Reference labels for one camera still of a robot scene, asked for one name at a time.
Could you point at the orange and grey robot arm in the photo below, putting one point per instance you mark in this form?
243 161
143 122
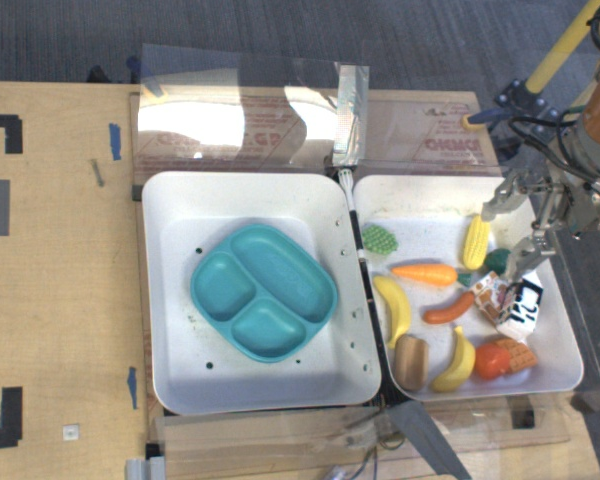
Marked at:
598 113

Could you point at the small white square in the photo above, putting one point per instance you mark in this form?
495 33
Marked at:
70 432

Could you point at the white plastic tray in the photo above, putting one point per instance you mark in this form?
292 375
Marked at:
430 208
180 288

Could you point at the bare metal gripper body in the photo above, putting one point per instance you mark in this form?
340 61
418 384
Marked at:
577 203

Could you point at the orange sausage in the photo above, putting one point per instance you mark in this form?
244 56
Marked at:
450 309

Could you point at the orange waffle biscuit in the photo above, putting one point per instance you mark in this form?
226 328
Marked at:
522 354

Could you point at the dark green broccoli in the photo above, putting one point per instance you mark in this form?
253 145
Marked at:
496 260

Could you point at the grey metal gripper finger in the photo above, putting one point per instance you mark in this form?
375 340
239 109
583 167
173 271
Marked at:
527 253
505 195

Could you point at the yellow banana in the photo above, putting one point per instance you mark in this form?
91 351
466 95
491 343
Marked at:
399 308
461 363

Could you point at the green grapes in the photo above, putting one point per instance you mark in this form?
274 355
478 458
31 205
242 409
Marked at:
379 240

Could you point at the orange carrot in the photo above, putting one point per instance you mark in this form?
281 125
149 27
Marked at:
425 274

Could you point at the teal divided plate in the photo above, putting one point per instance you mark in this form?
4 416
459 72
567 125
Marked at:
280 263

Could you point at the small colourful carton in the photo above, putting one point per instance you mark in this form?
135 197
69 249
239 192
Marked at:
490 295

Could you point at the white carton with black print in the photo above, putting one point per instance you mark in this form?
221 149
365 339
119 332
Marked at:
522 313

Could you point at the yellow corn cob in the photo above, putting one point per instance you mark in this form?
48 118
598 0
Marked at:
476 243

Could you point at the red tomato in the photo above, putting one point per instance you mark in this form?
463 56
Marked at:
491 362

